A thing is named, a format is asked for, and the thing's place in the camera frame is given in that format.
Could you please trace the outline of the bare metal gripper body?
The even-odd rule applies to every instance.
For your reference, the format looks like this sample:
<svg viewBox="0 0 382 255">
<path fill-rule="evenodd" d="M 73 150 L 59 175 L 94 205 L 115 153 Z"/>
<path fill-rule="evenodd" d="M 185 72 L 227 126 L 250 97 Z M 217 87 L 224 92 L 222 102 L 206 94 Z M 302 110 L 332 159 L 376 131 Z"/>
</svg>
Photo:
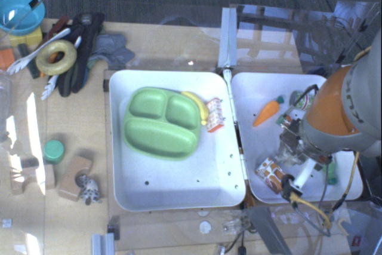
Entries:
<svg viewBox="0 0 382 255">
<path fill-rule="evenodd" d="M 319 165 L 329 165 L 331 155 L 314 147 L 301 134 L 302 121 L 285 117 L 280 126 L 279 162 L 288 165 L 301 165 L 309 158 Z"/>
</svg>

